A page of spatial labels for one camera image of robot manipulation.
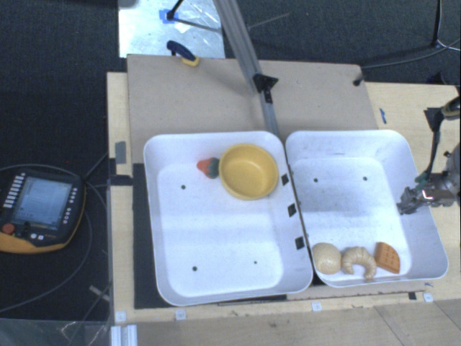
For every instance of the beige toy croissant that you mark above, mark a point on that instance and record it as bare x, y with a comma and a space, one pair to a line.
356, 258

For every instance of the beige toy bread roll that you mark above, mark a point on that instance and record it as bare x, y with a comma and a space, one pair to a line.
326, 258

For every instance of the brown cardboard board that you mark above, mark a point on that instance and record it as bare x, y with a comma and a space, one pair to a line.
201, 96

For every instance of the yellow bowl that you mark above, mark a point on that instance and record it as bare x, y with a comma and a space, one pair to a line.
248, 173

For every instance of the white plastic tray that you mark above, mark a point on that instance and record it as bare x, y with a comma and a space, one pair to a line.
216, 236
345, 211

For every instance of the orange toy waffle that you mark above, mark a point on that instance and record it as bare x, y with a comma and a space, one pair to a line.
387, 258

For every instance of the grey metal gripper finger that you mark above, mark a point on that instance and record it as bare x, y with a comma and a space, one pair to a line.
415, 197
404, 204

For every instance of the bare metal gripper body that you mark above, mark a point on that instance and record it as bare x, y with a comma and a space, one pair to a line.
446, 191

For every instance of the red toy strawberry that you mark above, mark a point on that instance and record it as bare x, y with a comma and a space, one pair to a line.
207, 166

